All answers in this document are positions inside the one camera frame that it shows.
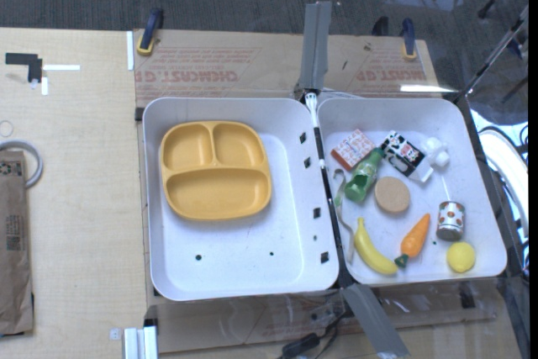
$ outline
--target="white hinge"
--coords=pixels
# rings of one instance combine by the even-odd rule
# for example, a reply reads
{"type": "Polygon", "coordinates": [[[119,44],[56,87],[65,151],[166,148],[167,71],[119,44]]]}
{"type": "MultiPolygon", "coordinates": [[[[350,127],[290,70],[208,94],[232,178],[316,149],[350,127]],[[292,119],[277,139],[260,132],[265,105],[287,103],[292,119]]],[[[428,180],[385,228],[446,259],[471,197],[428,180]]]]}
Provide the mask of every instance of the white hinge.
{"type": "Polygon", "coordinates": [[[158,359],[157,328],[124,329],[124,359],[158,359]]]}

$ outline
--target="banana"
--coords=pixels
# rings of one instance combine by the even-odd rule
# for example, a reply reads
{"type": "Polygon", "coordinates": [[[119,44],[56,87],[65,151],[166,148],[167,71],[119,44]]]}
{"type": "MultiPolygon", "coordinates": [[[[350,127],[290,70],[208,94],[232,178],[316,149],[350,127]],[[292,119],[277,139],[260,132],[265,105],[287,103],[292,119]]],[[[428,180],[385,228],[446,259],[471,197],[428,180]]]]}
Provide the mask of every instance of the banana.
{"type": "Polygon", "coordinates": [[[362,260],[374,271],[381,274],[394,274],[398,266],[394,261],[385,257],[372,243],[370,235],[364,226],[364,219],[359,217],[359,227],[355,232],[355,248],[362,260]]]}

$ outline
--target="white tray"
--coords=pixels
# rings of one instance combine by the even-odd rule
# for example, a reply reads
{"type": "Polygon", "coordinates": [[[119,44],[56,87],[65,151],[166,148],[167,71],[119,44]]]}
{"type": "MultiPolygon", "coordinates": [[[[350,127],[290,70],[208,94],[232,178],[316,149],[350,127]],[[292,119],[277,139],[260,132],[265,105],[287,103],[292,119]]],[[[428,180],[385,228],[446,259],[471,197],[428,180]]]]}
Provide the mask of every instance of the white tray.
{"type": "MultiPolygon", "coordinates": [[[[409,259],[404,270],[393,276],[374,272],[358,254],[352,264],[347,264],[350,274],[361,283],[386,285],[407,282],[432,282],[458,278],[496,276],[506,266],[506,250],[498,230],[467,127],[458,108],[443,99],[352,99],[333,98],[322,102],[318,109],[319,125],[324,141],[324,152],[331,180],[331,191],[336,193],[339,184],[332,172],[341,167],[330,155],[354,129],[360,129],[376,145],[380,145],[390,130],[396,130],[412,144],[419,146],[423,139],[434,136],[447,144],[450,162],[443,169],[435,168],[426,183],[410,180],[382,160],[378,178],[390,176],[403,180],[409,187],[411,202],[401,214],[390,215],[380,210],[373,196],[373,189],[362,203],[345,198],[343,219],[354,229],[356,219],[365,218],[373,243],[385,256],[400,254],[403,237],[424,214],[431,214],[430,230],[420,255],[409,259]],[[458,274],[446,264],[446,250],[450,242],[435,235],[439,204],[456,200],[466,207],[465,230],[462,240],[476,249],[474,268],[458,274]]],[[[347,180],[351,174],[346,173],[347,180]]],[[[349,235],[340,229],[342,243],[347,249],[349,235]]]]}
{"type": "Polygon", "coordinates": [[[335,241],[311,118],[301,103],[161,98],[146,107],[143,126],[150,272],[160,294],[186,301],[317,292],[334,284],[339,271],[335,241]],[[261,137],[272,197],[260,213],[201,222],[183,219],[169,207],[161,186],[162,137],[177,124],[204,120],[239,121],[261,137]]]}

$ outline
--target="yellow divided plate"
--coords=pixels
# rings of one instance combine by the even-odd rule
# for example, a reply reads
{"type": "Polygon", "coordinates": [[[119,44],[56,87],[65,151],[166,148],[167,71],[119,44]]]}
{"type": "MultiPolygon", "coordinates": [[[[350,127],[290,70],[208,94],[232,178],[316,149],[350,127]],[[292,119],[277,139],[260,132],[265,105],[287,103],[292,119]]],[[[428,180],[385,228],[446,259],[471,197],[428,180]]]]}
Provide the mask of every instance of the yellow divided plate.
{"type": "Polygon", "coordinates": [[[260,136],[232,121],[179,124],[161,142],[166,200],[182,217],[236,219],[271,198],[271,175],[260,136]]]}

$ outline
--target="yellow ball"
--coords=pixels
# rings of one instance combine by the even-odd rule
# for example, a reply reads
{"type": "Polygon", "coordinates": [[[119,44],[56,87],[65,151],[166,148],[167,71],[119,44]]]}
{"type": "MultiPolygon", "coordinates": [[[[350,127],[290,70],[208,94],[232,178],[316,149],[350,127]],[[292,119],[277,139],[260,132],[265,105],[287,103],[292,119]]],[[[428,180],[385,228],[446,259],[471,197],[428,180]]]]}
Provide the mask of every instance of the yellow ball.
{"type": "Polygon", "coordinates": [[[446,252],[446,261],[456,272],[469,271],[474,266],[475,259],[474,248],[464,241],[455,242],[446,252]]]}

